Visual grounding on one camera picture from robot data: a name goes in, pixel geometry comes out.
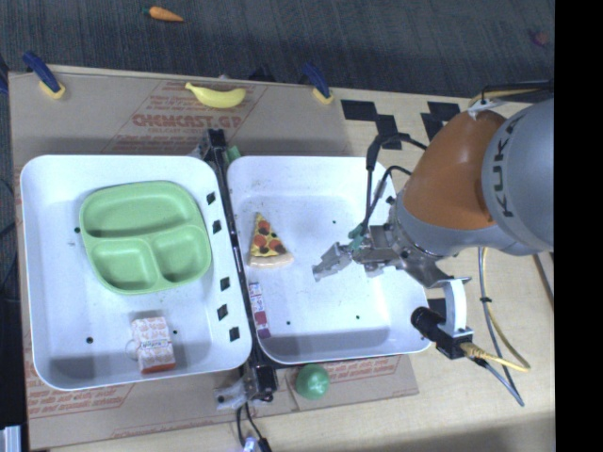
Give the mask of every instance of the toy banana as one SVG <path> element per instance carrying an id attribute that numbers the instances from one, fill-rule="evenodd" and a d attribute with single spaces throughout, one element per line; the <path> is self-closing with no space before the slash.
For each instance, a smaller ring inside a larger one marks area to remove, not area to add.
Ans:
<path id="1" fill-rule="evenodd" d="M 218 109 L 226 109 L 239 105 L 243 102 L 243 99 L 245 99 L 246 93 L 245 89 L 221 91 L 208 89 L 206 87 L 195 87 L 190 82 L 187 82 L 185 89 L 194 93 L 200 103 Z"/>

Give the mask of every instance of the divided green plate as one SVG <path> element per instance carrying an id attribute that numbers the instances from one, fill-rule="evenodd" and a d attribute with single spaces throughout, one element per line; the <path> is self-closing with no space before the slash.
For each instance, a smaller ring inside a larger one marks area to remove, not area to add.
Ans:
<path id="1" fill-rule="evenodd" d="M 175 183 L 100 189 L 84 200 L 79 220 L 96 276 L 117 293 L 151 293 L 190 283 L 211 264 L 199 206 Z"/>

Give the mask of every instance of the toy carrot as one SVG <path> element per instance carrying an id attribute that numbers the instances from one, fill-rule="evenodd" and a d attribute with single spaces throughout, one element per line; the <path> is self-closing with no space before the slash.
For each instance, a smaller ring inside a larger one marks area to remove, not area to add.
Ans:
<path id="1" fill-rule="evenodd" d="M 145 13 L 154 19 L 163 20 L 164 22 L 183 22 L 185 20 L 180 15 L 176 15 L 172 11 L 157 6 L 143 8 L 142 13 Z"/>

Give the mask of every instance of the pizza slice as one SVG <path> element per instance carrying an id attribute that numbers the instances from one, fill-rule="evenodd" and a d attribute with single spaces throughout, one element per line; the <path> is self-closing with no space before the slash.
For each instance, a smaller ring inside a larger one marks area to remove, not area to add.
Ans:
<path id="1" fill-rule="evenodd" d="M 286 250 L 272 225 L 260 214 L 255 215 L 253 240 L 250 247 L 250 266 L 277 267 L 293 261 L 293 254 Z"/>

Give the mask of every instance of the candy bar wrapper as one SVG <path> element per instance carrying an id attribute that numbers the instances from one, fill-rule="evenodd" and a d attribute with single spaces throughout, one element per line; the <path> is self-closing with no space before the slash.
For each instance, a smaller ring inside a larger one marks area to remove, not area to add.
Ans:
<path id="1" fill-rule="evenodd" d="M 163 316 L 132 322 L 141 373 L 171 370 L 176 366 L 168 323 Z"/>

